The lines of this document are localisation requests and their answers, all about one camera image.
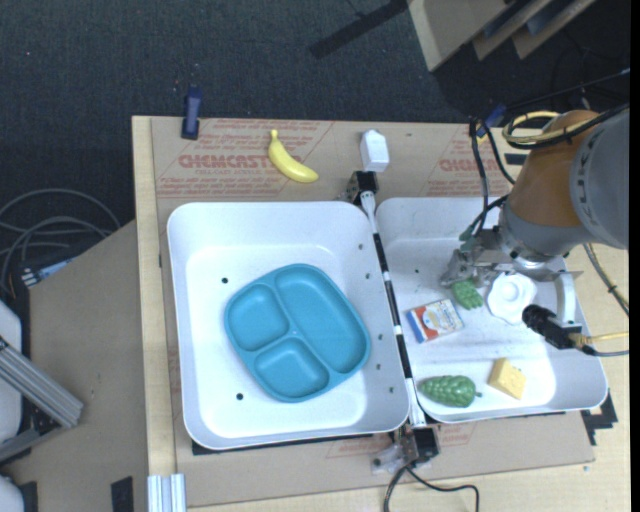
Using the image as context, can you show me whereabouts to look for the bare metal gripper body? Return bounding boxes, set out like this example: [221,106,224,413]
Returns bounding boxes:
[457,230,571,284]

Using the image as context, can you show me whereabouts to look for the small green grapes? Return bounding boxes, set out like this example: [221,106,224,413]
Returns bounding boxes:
[451,279,485,310]

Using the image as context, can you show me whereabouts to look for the white fried egg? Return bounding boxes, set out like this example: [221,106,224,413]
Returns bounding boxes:
[485,272,539,327]

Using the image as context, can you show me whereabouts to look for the white red and blue packet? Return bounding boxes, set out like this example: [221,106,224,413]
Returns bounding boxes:
[404,298,466,345]

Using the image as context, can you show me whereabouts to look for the thin black and white rod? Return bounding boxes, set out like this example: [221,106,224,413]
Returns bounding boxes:
[360,191,426,427]

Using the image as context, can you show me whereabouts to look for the white plastic tray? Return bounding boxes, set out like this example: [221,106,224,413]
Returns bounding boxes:
[166,201,412,451]
[374,196,610,425]

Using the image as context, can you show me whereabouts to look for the yellow cheese wedge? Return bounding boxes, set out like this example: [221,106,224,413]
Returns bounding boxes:
[487,356,528,401]

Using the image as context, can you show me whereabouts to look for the large green grapes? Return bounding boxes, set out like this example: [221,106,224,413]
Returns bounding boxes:
[418,374,483,409]

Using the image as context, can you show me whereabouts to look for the white carton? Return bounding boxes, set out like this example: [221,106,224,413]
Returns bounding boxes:
[359,129,391,174]

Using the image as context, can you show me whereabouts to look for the blue divided plate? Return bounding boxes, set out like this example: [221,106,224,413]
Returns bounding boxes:
[223,263,372,404]

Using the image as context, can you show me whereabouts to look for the yellow banana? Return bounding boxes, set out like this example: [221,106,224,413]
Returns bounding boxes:
[267,129,320,184]

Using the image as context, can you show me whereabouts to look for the brown cardboard board red print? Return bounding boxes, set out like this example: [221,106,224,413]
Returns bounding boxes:
[149,117,597,494]

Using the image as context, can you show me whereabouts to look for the black cylinder on white bracket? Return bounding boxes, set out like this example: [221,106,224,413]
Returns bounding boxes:
[521,272,584,350]

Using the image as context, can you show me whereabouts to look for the black block with thin wires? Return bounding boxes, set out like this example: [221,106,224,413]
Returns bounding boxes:
[398,424,442,462]
[344,170,381,204]

